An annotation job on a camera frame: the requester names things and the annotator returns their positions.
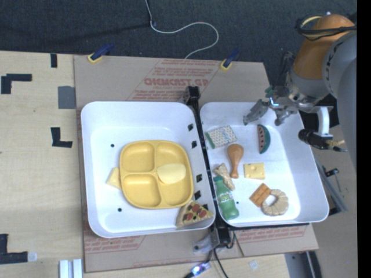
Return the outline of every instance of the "toy chicken drumstick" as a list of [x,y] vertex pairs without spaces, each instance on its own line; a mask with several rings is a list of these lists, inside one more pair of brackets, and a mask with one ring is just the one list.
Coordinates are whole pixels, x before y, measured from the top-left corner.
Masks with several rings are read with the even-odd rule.
[[231,144],[228,147],[228,156],[230,157],[231,163],[232,163],[232,170],[231,170],[230,176],[232,178],[238,178],[237,168],[238,168],[239,161],[241,160],[243,156],[242,146],[239,144]]

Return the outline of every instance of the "yellow cheese slice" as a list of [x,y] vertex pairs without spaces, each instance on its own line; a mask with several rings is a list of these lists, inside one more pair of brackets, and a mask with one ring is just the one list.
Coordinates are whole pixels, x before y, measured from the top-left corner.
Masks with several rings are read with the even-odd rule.
[[106,181],[106,184],[112,185],[118,189],[121,189],[121,180],[120,180],[120,169],[119,168],[112,168],[110,176]]
[[265,179],[264,163],[243,164],[246,178]]
[[157,168],[158,178],[165,184],[172,184],[186,176],[186,167],[180,163],[163,164]]

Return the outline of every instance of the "beige table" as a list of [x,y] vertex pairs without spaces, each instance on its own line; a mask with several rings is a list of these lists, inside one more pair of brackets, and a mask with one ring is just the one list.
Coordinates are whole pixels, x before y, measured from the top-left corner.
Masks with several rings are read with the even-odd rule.
[[[0,233],[9,234],[8,252],[35,252],[37,260],[0,265],[0,277],[57,277],[60,260],[83,258],[76,110],[58,105],[58,87],[74,87],[73,56],[59,54],[52,68],[50,54],[0,52],[0,75],[6,74],[32,74],[32,81],[13,82],[11,93],[0,95]],[[265,87],[256,82],[254,89]],[[52,147],[51,127],[72,147]],[[221,263],[230,278],[289,277],[283,254]],[[84,277],[183,277],[196,264]],[[202,277],[223,277],[216,261],[211,264]]]

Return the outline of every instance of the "pizza slice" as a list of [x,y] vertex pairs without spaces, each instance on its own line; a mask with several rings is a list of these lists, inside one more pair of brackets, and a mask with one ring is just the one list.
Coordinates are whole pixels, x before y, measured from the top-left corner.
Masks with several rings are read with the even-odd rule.
[[201,206],[194,200],[190,200],[188,204],[184,205],[178,213],[176,218],[176,226],[184,226],[195,224],[196,222],[212,218],[214,214]]

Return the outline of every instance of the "tray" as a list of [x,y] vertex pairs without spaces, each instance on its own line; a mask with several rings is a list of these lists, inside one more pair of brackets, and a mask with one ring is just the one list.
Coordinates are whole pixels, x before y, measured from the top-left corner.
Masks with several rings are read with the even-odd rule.
[[180,207],[146,209],[130,204],[122,191],[106,184],[119,166],[125,145],[143,140],[166,140],[187,153],[194,186],[192,198],[215,214],[201,143],[192,110],[176,102],[88,103],[81,112],[82,145],[88,221],[101,237],[124,237],[205,229],[215,217],[176,227]]
[[[303,129],[300,115],[292,115],[285,119],[284,124],[276,126],[275,112],[269,109],[262,118],[245,126],[243,116],[254,105],[255,103],[222,102],[207,103],[201,108],[204,134],[218,127],[231,126],[237,138],[235,143],[244,149],[238,165],[239,176],[232,178],[235,185],[232,195],[239,216],[226,223],[234,227],[248,227],[323,221],[328,216],[328,201],[312,150],[298,138],[299,131]],[[270,145],[264,153],[259,152],[258,125],[265,126],[270,133]],[[213,170],[222,163],[230,171],[232,163],[227,154],[228,145],[213,149],[208,140],[205,143],[213,177],[217,176]],[[248,163],[264,163],[265,179],[245,178],[243,165]],[[285,214],[265,215],[249,199],[262,183],[270,189],[280,189],[286,193],[289,208]]]
[[[157,168],[171,163],[185,166],[185,177],[166,184],[159,178]],[[176,208],[187,204],[193,195],[188,155],[171,141],[144,140],[126,145],[120,154],[120,176],[126,200],[139,208]]]

